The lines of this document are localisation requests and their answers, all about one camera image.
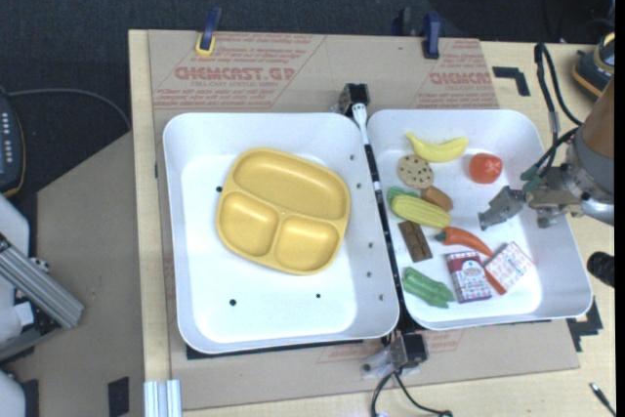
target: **cardboard sheet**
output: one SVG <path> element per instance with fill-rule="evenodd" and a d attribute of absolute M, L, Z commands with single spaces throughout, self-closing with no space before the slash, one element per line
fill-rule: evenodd
<path fill-rule="evenodd" d="M 163 232 L 172 376 L 185 409 L 369 391 L 362 361 L 379 340 L 190 359 L 176 321 L 162 131 L 187 111 L 327 111 L 347 83 L 366 83 L 379 109 L 496 108 L 478 40 L 441 39 L 423 57 L 418 37 L 217 32 L 210 59 L 194 52 L 193 31 L 148 33 L 156 164 Z M 424 332 L 430 359 L 408 385 L 565 370 L 579 366 L 564 320 Z"/>

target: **corn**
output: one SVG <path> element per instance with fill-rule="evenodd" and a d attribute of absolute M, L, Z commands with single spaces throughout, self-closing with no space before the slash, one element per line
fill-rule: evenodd
<path fill-rule="evenodd" d="M 451 216 L 445 210 L 434 203 L 407 194 L 395 196 L 391 208 L 401 218 L 418 225 L 441 229 L 451 223 Z"/>

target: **banana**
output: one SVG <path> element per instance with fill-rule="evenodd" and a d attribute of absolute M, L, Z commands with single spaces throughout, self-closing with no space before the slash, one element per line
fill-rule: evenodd
<path fill-rule="evenodd" d="M 458 158 L 469 144 L 469 139 L 464 137 L 455 138 L 439 145 L 420 140 L 411 132 L 406 134 L 406 138 L 412 143 L 414 153 L 429 162 L 448 162 Z"/>

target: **black device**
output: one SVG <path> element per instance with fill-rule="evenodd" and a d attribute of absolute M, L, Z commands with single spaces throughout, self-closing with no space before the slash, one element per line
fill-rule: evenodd
<path fill-rule="evenodd" d="M 24 143 L 20 121 L 6 96 L 0 95 L 0 193 L 16 193 L 24 176 Z"/>

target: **black and yellow object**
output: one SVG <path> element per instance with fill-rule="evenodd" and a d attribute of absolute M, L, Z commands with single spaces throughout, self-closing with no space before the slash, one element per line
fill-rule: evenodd
<path fill-rule="evenodd" d="M 17 193 L 23 183 L 25 147 L 20 121 L 11 103 L 0 95 L 0 192 Z"/>
<path fill-rule="evenodd" d="M 604 35 L 593 51 L 582 54 L 573 66 L 573 78 L 598 98 L 614 76 L 614 32 Z"/>

